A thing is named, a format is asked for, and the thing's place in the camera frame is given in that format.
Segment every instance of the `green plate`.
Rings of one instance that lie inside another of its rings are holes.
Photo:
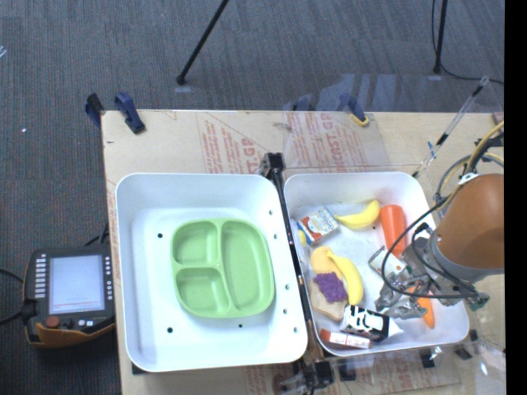
[[[172,235],[175,294],[191,314],[236,318],[263,312],[274,298],[267,241],[248,221],[189,221]]]

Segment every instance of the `yellow banana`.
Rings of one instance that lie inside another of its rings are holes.
[[[333,251],[329,250],[326,255],[332,258],[337,264],[340,272],[343,273],[344,279],[347,283],[347,300],[351,305],[357,305],[361,302],[364,295],[364,285],[362,284],[361,275],[353,263],[348,258],[337,256]]]
[[[346,227],[352,230],[360,230],[370,224],[373,224],[380,214],[380,203],[377,199],[369,202],[366,208],[357,214],[351,215],[334,215],[335,219],[342,222]]]

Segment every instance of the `orange object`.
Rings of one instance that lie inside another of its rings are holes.
[[[413,293],[414,291],[415,287],[412,287],[410,292]],[[428,297],[419,297],[417,302],[421,305],[421,307],[424,307],[427,310],[422,318],[425,319],[428,327],[433,329],[436,326],[436,320],[434,319],[434,311],[431,309],[431,299]]]
[[[406,229],[404,211],[400,205],[384,205],[380,209],[380,223],[385,234],[386,248],[392,247],[395,240]],[[406,249],[406,239],[403,237],[393,248],[392,253],[399,258]]]

